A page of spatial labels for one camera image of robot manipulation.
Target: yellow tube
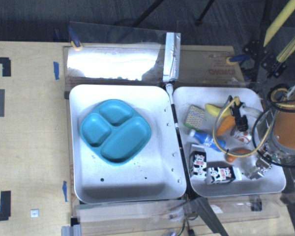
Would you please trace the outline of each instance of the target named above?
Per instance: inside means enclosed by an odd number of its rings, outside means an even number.
[[[283,63],[295,51],[295,39],[293,39],[276,57],[276,60]]]
[[[266,30],[264,47],[273,38],[273,36],[278,32],[280,27],[285,23],[289,16],[295,10],[295,0],[289,0],[284,6],[279,15],[275,18],[269,28]]]

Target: blue object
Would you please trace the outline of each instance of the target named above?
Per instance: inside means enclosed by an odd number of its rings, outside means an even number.
[[[204,146],[207,146],[207,147],[212,148],[218,152],[221,152],[221,150],[215,145],[213,137],[211,135],[209,135],[208,133],[197,132],[192,129],[190,131],[190,136],[196,138]],[[225,147],[226,142],[224,140],[222,140],[222,139],[217,139],[217,140],[222,147]]]
[[[80,40],[79,40],[79,37],[78,37],[77,33],[75,32],[75,30],[72,27],[68,26],[68,32],[69,32],[69,35],[71,36],[71,39],[72,39],[74,45],[76,47],[80,47],[81,46]]]
[[[250,59],[250,56],[248,56],[247,54],[240,54],[240,55],[231,57],[230,62],[240,62],[240,61],[245,61],[249,59]]]
[[[55,79],[59,79],[59,63],[54,62],[54,74],[55,74]]]
[[[122,165],[137,155],[151,138],[147,121],[121,100],[107,100],[82,121],[80,134],[87,146],[111,165]]]
[[[64,194],[64,201],[68,202],[68,199],[67,199],[67,182],[66,181],[63,181],[62,190],[63,190],[63,194]]]

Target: carrot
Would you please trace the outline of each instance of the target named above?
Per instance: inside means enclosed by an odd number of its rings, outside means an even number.
[[[250,151],[249,149],[240,148],[240,149],[237,149],[235,152],[244,154],[244,153],[247,153],[249,151]],[[226,155],[226,161],[228,161],[229,163],[232,163],[236,158],[237,158],[236,156]]]
[[[235,117],[232,115],[226,116],[221,125],[216,131],[216,136],[224,134],[227,130],[235,126]]]

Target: dark floor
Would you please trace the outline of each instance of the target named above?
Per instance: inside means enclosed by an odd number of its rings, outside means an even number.
[[[70,21],[112,25],[123,19],[136,19],[155,0],[0,0],[0,40],[53,41],[53,30],[67,38]],[[258,39],[265,0],[216,0],[203,24],[195,26],[209,0],[165,0],[138,27],[181,33],[183,45],[231,45],[237,54],[252,39]],[[289,0],[274,0],[273,20]],[[267,45],[275,55],[295,36],[295,11]],[[265,81],[260,69],[259,88],[279,83],[295,85],[295,52],[286,60],[287,70],[280,78]],[[291,187],[287,192],[294,192]],[[295,199],[288,200],[295,223]]]

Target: black corner marker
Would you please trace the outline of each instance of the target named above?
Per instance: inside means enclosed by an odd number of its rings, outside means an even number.
[[[1,191],[0,221],[8,220],[11,216],[11,191]]]
[[[11,60],[0,57],[0,64],[2,64],[2,76],[11,77]]]

